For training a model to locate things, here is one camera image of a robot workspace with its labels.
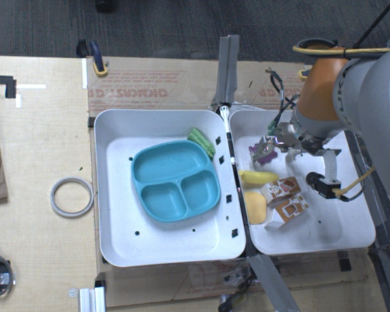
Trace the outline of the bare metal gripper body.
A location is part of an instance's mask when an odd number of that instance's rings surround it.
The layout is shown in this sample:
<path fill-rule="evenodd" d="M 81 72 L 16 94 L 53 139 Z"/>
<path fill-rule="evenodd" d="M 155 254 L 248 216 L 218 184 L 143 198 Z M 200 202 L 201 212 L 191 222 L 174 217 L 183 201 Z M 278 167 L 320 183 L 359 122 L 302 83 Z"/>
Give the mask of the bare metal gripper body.
<path fill-rule="evenodd" d="M 324 145 L 330 141 L 330 138 L 323 140 L 307 133 L 301 127 L 296 129 L 296 125 L 291 122 L 281 122 L 278 124 L 274 135 L 274 146 L 281 148 L 284 152 L 290 149 L 300 150 L 309 153 L 312 156 L 323 156 L 332 151 L 338 156 L 341 149 L 324 148 Z"/>

